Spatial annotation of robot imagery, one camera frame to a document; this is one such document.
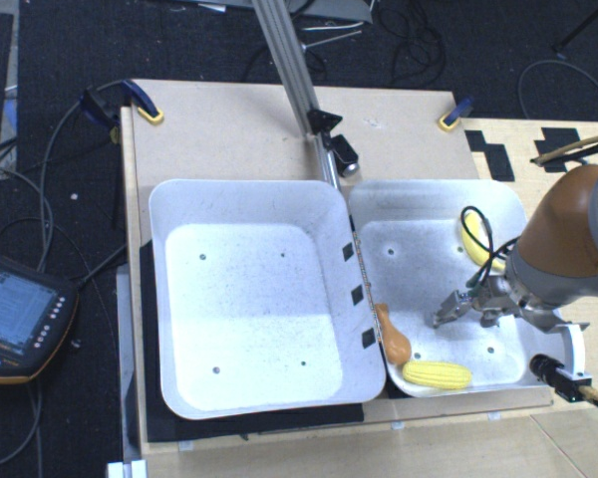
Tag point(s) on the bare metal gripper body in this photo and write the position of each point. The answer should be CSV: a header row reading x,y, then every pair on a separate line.
x,y
498,294

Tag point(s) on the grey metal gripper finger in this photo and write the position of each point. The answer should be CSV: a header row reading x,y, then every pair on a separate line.
x,y
452,307
489,319

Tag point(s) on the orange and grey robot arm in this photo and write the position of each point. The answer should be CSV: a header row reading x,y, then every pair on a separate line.
x,y
558,227

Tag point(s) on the white plastic tray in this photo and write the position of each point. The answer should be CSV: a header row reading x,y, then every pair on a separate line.
x,y
428,277
259,307

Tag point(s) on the yellow banana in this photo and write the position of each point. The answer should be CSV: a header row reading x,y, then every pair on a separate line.
x,y
473,244

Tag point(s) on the brown chicken drumstick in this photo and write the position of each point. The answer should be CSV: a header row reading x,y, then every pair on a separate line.
x,y
396,344

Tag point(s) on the yellow corn cob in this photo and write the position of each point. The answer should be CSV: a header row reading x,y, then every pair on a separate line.
x,y
436,374

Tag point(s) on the black block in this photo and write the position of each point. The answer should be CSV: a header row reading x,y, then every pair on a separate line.
x,y
344,152

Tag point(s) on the pale wood board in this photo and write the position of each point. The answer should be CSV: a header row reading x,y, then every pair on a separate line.
x,y
229,137

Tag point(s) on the black cylinder on white bracket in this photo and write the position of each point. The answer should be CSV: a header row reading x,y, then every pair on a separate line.
x,y
573,351

